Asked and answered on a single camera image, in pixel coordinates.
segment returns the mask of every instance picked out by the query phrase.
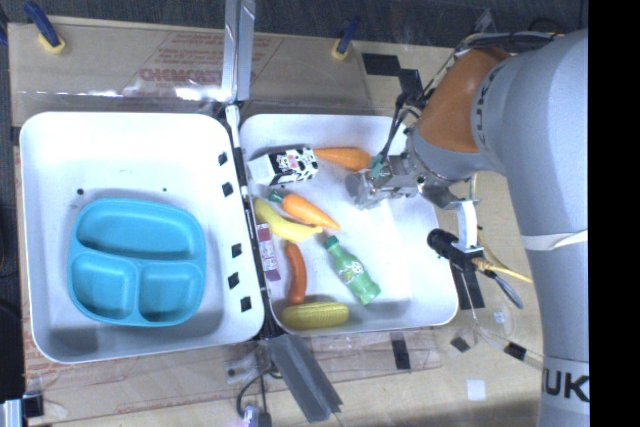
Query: white plastic container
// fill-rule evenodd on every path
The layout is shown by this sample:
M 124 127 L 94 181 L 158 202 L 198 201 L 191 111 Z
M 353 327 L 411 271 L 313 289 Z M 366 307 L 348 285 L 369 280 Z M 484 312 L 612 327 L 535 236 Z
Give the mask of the white plastic container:
M 240 140 L 245 161 L 271 147 L 298 145 L 353 145 L 375 154 L 389 124 L 379 116 L 259 114 L 242 125 Z M 391 152 L 402 148 L 399 134 Z M 236 162 L 222 124 L 201 114 L 45 112 L 22 127 L 20 152 L 31 322 L 43 354 L 83 363 L 237 343 L 259 332 L 265 310 Z M 330 267 L 324 234 L 307 239 L 299 245 L 308 300 L 343 302 L 349 320 L 299 334 L 409 329 L 451 320 L 458 299 L 449 265 L 426 243 L 437 227 L 433 207 L 416 197 L 359 211 L 344 187 L 347 172 L 320 164 L 313 180 L 289 184 L 284 192 L 298 192 L 341 223 L 332 234 L 360 257 L 382 294 L 367 307 L 359 305 Z M 250 176 L 248 188 L 263 199 L 270 189 Z M 207 239 L 206 284 L 188 321 L 118 326 L 75 308 L 66 281 L 71 229 L 85 205 L 105 197 L 164 202 L 199 220 Z M 282 279 L 266 281 L 276 320 L 287 305 L 289 282 L 281 242 L 274 240 Z

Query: bottle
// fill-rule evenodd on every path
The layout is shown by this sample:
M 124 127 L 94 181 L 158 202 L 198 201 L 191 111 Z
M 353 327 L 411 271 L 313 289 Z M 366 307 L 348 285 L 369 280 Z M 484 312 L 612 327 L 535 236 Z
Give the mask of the bottle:
M 380 286 L 371 279 L 362 262 L 340 246 L 335 235 L 329 237 L 323 245 L 333 255 L 333 268 L 338 276 L 361 304 L 366 306 L 380 295 Z

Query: blue tray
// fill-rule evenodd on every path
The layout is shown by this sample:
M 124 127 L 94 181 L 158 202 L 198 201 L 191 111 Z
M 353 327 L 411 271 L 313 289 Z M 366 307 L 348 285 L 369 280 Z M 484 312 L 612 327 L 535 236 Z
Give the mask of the blue tray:
M 153 201 L 104 198 L 78 215 L 68 283 L 86 316 L 128 326 L 173 326 L 200 306 L 206 243 L 197 219 Z

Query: yellow banana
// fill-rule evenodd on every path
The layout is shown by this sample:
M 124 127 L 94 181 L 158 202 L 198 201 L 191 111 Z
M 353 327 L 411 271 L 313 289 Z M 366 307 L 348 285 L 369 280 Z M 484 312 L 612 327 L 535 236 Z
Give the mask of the yellow banana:
M 307 226 L 291 222 L 276 212 L 266 201 L 256 198 L 253 202 L 256 219 L 268 223 L 274 235 L 291 242 L 299 242 L 314 233 L 322 233 L 322 226 Z

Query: brown sausage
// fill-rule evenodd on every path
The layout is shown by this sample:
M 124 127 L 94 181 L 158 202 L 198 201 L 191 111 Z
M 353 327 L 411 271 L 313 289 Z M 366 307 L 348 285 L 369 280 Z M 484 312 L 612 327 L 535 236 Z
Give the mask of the brown sausage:
M 291 271 L 287 298 L 293 304 L 300 304 L 304 301 L 304 296 L 307 292 L 307 267 L 297 244 L 287 242 L 284 246 L 284 254 L 289 260 L 289 269 Z

